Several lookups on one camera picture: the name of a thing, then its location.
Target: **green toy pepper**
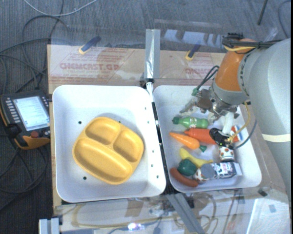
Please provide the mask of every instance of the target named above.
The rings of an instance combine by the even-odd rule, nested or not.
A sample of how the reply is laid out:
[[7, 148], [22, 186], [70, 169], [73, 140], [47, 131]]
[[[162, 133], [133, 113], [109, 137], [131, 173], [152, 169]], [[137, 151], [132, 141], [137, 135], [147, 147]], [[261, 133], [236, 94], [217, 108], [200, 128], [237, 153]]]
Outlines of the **green toy pepper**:
[[186, 158], [186, 159], [180, 161], [177, 170], [182, 175], [192, 176], [193, 174], [195, 174], [197, 168], [196, 168], [195, 164], [193, 164], [189, 159]]

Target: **gray carpet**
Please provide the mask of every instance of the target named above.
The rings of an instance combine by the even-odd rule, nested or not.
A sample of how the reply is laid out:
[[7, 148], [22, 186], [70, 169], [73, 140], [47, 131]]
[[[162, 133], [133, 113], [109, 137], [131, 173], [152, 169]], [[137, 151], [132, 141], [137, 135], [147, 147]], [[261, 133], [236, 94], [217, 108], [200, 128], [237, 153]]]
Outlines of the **gray carpet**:
[[[28, 0], [52, 15], [74, 12], [90, 1], [64, 0], [61, 9], [62, 0]], [[157, 28], [162, 32], [162, 49], [185, 51], [193, 45], [183, 38], [185, 32], [219, 36], [236, 32], [257, 41], [291, 37], [291, 1], [268, 0], [258, 25], [263, 3], [264, 0], [99, 0], [57, 21], [41, 16], [23, 0], [0, 0], [0, 54], [5, 55], [0, 56], [0, 95], [30, 91], [37, 86], [48, 93], [47, 75], [37, 76], [35, 83], [32, 70], [24, 62], [45, 72], [46, 45], [52, 41], [78, 45], [99, 35], [102, 41], [98, 46], [143, 48], [145, 30]], [[220, 44], [209, 43], [199, 51], [225, 50]], [[44, 170], [45, 161], [50, 161], [50, 147], [20, 151], [13, 158], [15, 149], [1, 135], [4, 130], [0, 118], [0, 175], [14, 160], [0, 177], [0, 234], [38, 233], [38, 220], [53, 214], [50, 163]]]

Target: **white tray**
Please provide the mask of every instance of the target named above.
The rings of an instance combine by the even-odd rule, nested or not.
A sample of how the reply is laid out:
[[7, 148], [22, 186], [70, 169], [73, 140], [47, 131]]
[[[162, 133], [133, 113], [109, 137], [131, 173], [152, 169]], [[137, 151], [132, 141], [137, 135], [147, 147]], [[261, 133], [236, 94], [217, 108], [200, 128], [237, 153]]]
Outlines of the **white tray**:
[[[193, 89], [193, 86], [159, 86], [154, 89], [154, 101], [157, 108], [168, 170], [172, 167], [178, 167], [178, 164], [181, 161], [179, 149], [182, 147], [182, 144], [173, 139], [169, 135], [169, 132], [183, 132], [185, 130], [185, 127], [182, 125], [174, 125], [172, 123], [172, 119], [174, 116], [177, 116], [179, 111], [184, 109], [185, 105], [191, 100], [191, 93]], [[234, 125], [242, 127], [245, 122], [239, 108], [238, 113], [240, 116], [235, 119], [233, 123]], [[202, 114], [200, 110], [198, 110], [191, 116], [207, 118], [208, 112]], [[223, 117], [221, 117], [212, 126], [209, 126], [209, 128], [216, 127], [222, 129], [222, 118]], [[248, 137], [246, 128], [242, 130], [241, 133], [243, 139]], [[198, 149], [190, 153], [198, 158], [213, 159], [214, 162], [219, 162], [218, 147], [216, 145], [207, 145], [207, 147], [208, 148], [204, 152], [201, 152], [200, 149]], [[169, 176], [170, 182], [176, 190], [183, 193], [256, 187], [261, 182], [262, 174], [251, 142], [248, 141], [234, 152], [236, 162], [240, 164], [243, 174], [242, 176], [210, 180], [204, 184], [200, 184], [196, 188], [187, 187], [171, 176]]]
[[[148, 92], [134, 86], [63, 85], [53, 93], [56, 185], [67, 202], [85, 202], [161, 194], [166, 186], [159, 140]], [[109, 185], [84, 171], [72, 156], [83, 128], [94, 118], [120, 121], [136, 132], [145, 149], [133, 175]]]

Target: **yellow plate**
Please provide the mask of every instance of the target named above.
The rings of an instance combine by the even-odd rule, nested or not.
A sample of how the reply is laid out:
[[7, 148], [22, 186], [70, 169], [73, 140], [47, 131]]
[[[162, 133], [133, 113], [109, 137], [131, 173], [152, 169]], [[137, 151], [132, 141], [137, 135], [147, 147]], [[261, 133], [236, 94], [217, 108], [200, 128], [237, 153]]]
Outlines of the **yellow plate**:
[[111, 118], [97, 117], [76, 139], [73, 157], [91, 175], [118, 185], [133, 174], [143, 151], [143, 142], [134, 131]]

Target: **orange toy carrot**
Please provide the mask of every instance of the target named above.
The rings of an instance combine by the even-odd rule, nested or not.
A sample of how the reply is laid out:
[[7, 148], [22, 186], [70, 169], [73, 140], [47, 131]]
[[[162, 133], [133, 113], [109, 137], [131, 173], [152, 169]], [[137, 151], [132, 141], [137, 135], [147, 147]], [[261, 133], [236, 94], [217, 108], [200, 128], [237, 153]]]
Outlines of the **orange toy carrot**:
[[190, 149], [196, 149], [200, 147], [200, 142], [195, 138], [173, 132], [170, 132], [169, 135]]
[[199, 140], [200, 142], [216, 145], [215, 140], [213, 140], [209, 135], [209, 129], [190, 128], [189, 130], [184, 131], [184, 133], [192, 138]]

